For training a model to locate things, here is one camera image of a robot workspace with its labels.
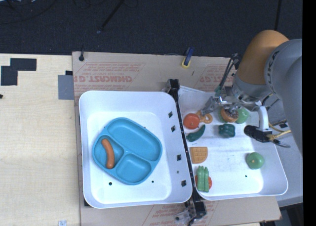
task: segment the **toy hot dog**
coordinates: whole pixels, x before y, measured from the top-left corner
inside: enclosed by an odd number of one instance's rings
[[[114,151],[113,148],[107,139],[102,139],[101,141],[106,154],[107,154],[107,163],[106,163],[106,168],[112,169],[114,167]]]

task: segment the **white tray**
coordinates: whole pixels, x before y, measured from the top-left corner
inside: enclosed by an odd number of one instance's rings
[[[84,197],[95,208],[182,203],[192,184],[174,99],[165,92],[88,91],[79,99]],[[161,158],[142,183],[128,185],[103,171],[92,158],[93,144],[113,119],[128,118],[162,144]]]
[[[182,93],[179,97],[182,119],[188,113],[196,113],[202,109],[211,95],[214,96],[215,93]],[[222,138],[218,134],[218,126],[223,124],[218,117],[218,110],[211,113],[213,122],[206,124],[203,136],[197,141],[187,142],[188,148],[208,148],[206,161],[192,164],[194,173],[199,165],[207,167],[213,182],[209,192],[198,191],[200,196],[206,200],[222,200],[284,194],[288,183],[276,146],[271,142],[256,141],[243,132],[246,125],[258,126],[258,114],[251,112],[244,124],[233,124],[236,129],[235,137]],[[186,135],[196,130],[184,127]],[[264,165],[257,170],[250,169],[245,160],[246,155],[254,151],[265,158]]]

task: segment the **waffle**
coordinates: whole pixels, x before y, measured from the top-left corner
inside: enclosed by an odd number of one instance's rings
[[[199,164],[207,158],[207,147],[190,147],[191,161],[193,164]]]

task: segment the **robotic arm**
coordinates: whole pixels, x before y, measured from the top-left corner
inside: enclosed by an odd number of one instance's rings
[[[302,39],[289,40],[277,31],[261,31],[248,45],[230,91],[219,89],[213,101],[227,110],[245,107],[258,111],[259,127],[246,126],[244,132],[259,141],[272,133],[261,100],[273,93],[283,102],[284,114],[302,153]]]

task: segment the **blue divided plate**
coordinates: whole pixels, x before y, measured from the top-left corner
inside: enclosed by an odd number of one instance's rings
[[[107,139],[114,152],[114,167],[106,168],[107,154],[101,143]],[[97,137],[92,157],[105,172],[126,184],[140,184],[155,169],[162,154],[160,140],[128,118],[111,120]]]

